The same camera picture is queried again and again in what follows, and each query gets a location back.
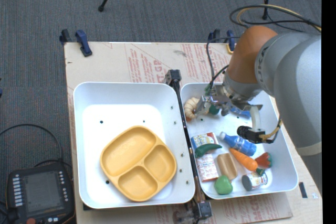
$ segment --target device screen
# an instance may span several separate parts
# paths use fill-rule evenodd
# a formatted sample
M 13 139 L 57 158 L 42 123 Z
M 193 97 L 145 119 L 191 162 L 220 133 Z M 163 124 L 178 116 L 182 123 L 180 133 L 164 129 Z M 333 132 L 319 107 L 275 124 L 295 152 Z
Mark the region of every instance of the device screen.
M 64 209 L 56 171 L 24 177 L 27 215 Z

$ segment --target green chili pepper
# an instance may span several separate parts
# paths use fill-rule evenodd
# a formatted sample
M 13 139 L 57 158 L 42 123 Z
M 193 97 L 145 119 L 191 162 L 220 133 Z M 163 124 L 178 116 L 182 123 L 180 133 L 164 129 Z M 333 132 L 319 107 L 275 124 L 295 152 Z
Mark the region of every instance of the green chili pepper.
M 200 158 L 205 153 L 207 153 L 208 151 L 215 150 L 215 149 L 221 148 L 221 147 L 222 147 L 221 145 L 214 144 L 214 143 L 207 143 L 207 144 L 200 145 L 195 150 L 195 157 Z

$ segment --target can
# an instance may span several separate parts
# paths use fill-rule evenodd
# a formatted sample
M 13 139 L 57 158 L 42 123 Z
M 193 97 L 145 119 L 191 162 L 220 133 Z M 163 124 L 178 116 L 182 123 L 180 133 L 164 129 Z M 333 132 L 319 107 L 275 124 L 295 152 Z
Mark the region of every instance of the can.
M 244 188 L 247 191 L 259 188 L 261 185 L 266 185 L 268 178 L 266 173 L 259 175 L 257 172 L 252 172 L 242 176 L 242 181 Z

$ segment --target button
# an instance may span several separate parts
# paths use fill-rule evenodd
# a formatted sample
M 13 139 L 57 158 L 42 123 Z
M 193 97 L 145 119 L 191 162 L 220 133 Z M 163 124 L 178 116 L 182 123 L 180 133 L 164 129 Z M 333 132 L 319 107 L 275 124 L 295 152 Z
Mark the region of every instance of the button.
M 35 218 L 28 218 L 26 224 L 36 224 Z

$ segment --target water bottle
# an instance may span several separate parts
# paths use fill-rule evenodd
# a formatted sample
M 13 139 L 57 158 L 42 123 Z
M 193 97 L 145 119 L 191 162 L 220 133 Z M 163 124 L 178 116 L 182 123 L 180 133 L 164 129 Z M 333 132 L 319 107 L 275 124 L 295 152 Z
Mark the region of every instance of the water bottle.
M 235 150 L 244 153 L 247 156 L 252 156 L 257 150 L 257 146 L 250 141 L 238 136 L 238 135 L 227 135 L 225 132 L 221 132 L 218 136 L 219 140 L 225 141 L 230 147 Z

